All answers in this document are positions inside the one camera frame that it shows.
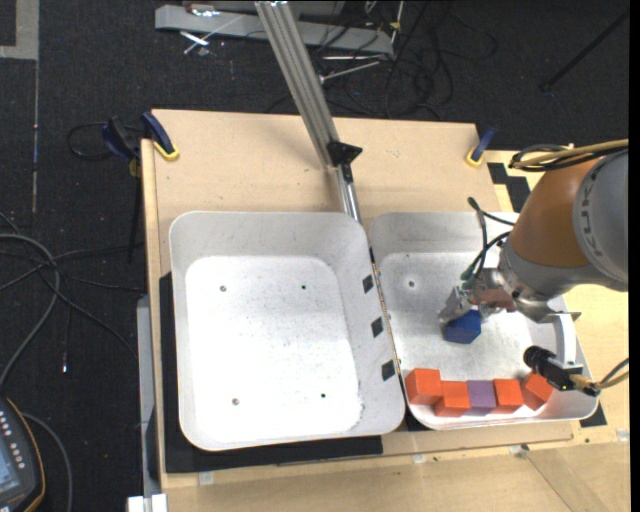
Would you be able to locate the black cylinder on white bracket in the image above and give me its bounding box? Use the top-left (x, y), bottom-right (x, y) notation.
top-left (522, 310), bottom-right (586, 393)

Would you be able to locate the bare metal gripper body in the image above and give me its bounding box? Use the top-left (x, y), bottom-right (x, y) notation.
top-left (465, 268), bottom-right (519, 315)

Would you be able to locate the pale wood board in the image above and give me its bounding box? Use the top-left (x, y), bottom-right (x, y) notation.
top-left (149, 108), bottom-right (575, 490)

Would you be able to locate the white plastic tray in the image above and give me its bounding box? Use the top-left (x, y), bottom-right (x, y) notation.
top-left (368, 211), bottom-right (600, 432)
top-left (168, 210), bottom-right (407, 453)

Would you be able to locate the purple cube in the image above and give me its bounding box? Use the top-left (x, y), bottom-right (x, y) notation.
top-left (466, 379), bottom-right (498, 417)

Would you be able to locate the blue cube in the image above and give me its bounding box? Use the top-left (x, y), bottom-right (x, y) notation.
top-left (440, 309), bottom-right (483, 346)

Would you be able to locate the orange cube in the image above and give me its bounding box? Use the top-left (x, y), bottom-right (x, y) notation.
top-left (491, 378), bottom-right (525, 415)
top-left (404, 368), bottom-right (445, 407)
top-left (520, 372), bottom-right (555, 413)
top-left (432, 380), bottom-right (473, 419)

